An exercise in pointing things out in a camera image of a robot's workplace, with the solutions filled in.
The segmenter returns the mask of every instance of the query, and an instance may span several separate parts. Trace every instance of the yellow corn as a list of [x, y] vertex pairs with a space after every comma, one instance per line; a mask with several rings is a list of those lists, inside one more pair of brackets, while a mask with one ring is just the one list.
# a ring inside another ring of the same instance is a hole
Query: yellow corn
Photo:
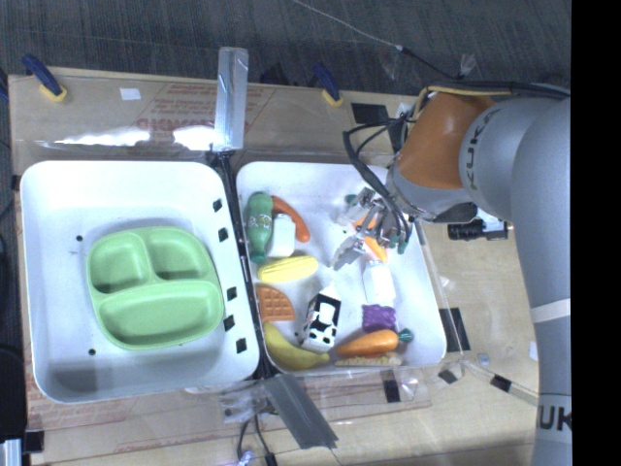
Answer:
[[318, 267], [317, 259], [311, 255], [285, 257], [263, 264], [257, 271], [257, 276], [261, 282], [265, 283], [290, 282], [312, 275]]

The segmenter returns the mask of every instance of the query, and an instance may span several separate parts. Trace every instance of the banana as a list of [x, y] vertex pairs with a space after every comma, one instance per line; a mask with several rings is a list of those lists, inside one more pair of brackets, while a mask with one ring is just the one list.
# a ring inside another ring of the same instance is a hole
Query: banana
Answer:
[[263, 323], [263, 333], [270, 356], [283, 369], [300, 371], [330, 361], [327, 353], [318, 354], [295, 347], [269, 321]]

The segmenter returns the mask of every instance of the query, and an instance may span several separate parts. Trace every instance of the white bottle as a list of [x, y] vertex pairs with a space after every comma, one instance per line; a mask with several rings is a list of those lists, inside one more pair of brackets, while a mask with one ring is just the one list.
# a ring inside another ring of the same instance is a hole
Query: white bottle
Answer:
[[272, 221], [272, 237], [267, 246], [268, 257], [288, 257], [295, 250], [295, 222], [287, 214], [276, 214]]
[[397, 292], [395, 291], [395, 284], [387, 264], [380, 260], [367, 262], [362, 274], [362, 283], [365, 287], [367, 304], [394, 307], [393, 304], [395, 297], [397, 297]]

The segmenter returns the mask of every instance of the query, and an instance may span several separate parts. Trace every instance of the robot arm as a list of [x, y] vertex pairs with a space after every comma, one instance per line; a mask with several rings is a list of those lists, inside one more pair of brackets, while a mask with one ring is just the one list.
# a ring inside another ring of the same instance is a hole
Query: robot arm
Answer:
[[572, 464], [566, 97], [493, 103], [486, 96], [437, 94], [417, 118], [386, 183], [406, 213], [424, 220], [446, 222], [443, 216], [474, 204], [513, 223], [539, 350], [533, 466]]

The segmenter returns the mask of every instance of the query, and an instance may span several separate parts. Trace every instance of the white sink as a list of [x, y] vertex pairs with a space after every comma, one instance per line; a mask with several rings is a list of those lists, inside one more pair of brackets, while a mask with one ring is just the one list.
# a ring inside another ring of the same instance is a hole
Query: white sink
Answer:
[[[34, 377], [52, 400], [99, 401], [239, 382], [259, 350], [222, 181], [196, 162], [46, 161], [21, 179]], [[173, 225], [201, 240], [224, 298], [224, 322], [180, 346], [110, 342], [86, 281], [90, 246], [141, 226]]]

